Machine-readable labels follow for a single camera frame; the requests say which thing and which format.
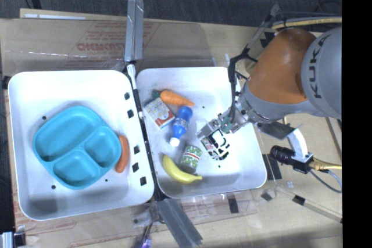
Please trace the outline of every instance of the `yellow toy banana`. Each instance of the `yellow toy banana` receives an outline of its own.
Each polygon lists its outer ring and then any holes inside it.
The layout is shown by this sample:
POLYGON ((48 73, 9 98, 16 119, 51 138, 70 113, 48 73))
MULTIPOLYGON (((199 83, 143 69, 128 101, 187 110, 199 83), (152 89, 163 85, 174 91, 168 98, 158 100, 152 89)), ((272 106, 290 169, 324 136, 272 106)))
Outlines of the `yellow toy banana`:
POLYGON ((183 184, 190 184, 195 180, 202 179, 202 176, 194 176, 188 172, 181 171, 173 160, 166 154, 163 155, 163 167, 169 176, 183 184))

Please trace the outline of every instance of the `blue plate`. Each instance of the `blue plate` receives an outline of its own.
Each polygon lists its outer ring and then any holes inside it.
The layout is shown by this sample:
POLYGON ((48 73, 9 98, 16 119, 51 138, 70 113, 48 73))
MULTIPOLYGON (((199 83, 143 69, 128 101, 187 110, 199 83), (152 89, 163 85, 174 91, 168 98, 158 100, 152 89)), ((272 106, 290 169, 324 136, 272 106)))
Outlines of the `blue plate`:
POLYGON ((73 106, 36 132, 33 150, 62 185, 83 189, 118 162, 121 144, 115 132, 93 110, 73 106))

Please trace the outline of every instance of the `white bottle cap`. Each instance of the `white bottle cap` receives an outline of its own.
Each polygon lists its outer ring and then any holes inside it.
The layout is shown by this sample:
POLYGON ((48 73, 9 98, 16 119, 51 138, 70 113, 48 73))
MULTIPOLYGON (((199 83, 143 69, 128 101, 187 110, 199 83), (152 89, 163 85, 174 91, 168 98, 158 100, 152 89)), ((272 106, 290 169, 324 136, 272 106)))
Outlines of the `white bottle cap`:
POLYGON ((173 147, 177 147, 180 144, 180 140, 172 137, 170 138, 169 144, 171 144, 173 147))

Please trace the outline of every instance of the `blue bottle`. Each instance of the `blue bottle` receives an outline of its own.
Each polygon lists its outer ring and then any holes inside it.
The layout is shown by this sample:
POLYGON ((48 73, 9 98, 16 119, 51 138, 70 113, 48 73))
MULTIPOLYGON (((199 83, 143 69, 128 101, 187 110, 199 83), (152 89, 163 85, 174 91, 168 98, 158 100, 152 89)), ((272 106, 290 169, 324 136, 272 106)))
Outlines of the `blue bottle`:
POLYGON ((173 147, 177 147, 180 144, 180 138, 186 133, 191 117, 192 109, 188 106, 181 106, 172 125, 173 136, 170 138, 169 143, 173 147))

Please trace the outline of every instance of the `can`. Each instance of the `can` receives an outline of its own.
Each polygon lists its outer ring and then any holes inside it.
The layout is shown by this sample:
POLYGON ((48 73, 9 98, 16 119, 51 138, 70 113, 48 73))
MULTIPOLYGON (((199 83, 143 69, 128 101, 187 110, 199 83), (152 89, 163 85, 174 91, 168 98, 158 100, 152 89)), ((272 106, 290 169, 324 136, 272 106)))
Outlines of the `can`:
POLYGON ((199 164, 202 151, 195 146, 188 145, 185 148, 181 162, 179 164, 180 169, 189 174, 196 172, 196 168, 199 164))

